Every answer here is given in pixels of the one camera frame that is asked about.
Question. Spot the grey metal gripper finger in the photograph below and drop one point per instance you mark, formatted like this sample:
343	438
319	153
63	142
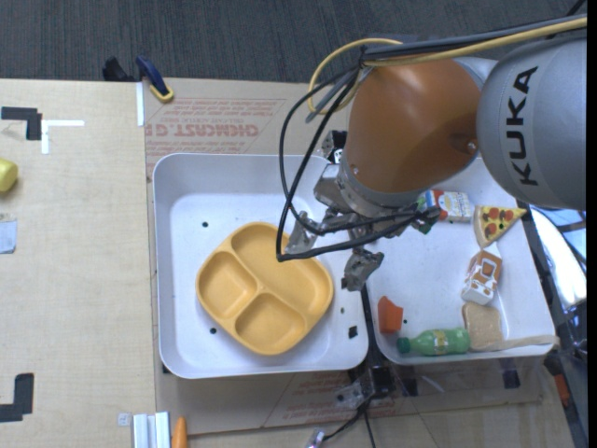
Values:
301	238
360	266

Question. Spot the yellow rounded object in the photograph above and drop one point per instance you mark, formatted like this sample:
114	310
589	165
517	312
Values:
6	174

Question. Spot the brown cardboard board red print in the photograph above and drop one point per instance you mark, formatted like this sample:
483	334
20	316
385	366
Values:
210	119

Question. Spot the pizza slice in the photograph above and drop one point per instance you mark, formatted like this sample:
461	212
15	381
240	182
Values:
492	222

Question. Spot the tan bread slice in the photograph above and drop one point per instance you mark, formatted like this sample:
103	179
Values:
483	327

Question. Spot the green plastic bottle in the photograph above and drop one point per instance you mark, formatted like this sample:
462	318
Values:
438	341

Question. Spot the orange carrot piece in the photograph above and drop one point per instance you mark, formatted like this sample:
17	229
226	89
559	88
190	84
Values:
388	316

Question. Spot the white red yellow carton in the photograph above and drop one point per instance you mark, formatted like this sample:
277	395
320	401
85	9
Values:
454	205

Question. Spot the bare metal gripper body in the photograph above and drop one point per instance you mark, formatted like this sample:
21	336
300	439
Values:
332	189

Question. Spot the thin black rod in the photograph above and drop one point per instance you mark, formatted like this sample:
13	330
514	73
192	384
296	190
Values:
366	315

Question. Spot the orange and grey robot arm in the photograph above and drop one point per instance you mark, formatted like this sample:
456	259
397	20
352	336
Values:
466	124

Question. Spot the white plastic tray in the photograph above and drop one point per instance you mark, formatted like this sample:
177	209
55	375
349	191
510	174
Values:
196	203
429	278

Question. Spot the orange and white carton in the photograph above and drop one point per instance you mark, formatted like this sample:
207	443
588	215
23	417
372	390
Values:
482	278

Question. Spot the yellow divided plate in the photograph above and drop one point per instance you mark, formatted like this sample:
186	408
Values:
266	292

